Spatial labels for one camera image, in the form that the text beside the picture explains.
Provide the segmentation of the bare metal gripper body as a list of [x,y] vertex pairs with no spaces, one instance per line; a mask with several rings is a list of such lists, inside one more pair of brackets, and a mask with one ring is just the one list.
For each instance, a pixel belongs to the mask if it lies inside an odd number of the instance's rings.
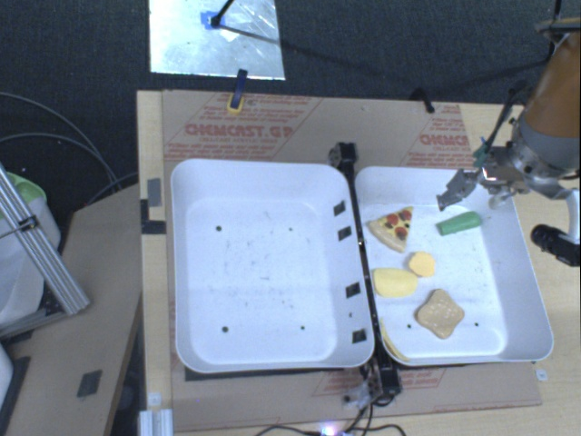
[[509,187],[514,195],[536,192],[548,199],[566,199],[571,194],[559,183],[566,172],[549,165],[525,145],[482,145],[473,156],[478,183],[489,193],[490,189]]

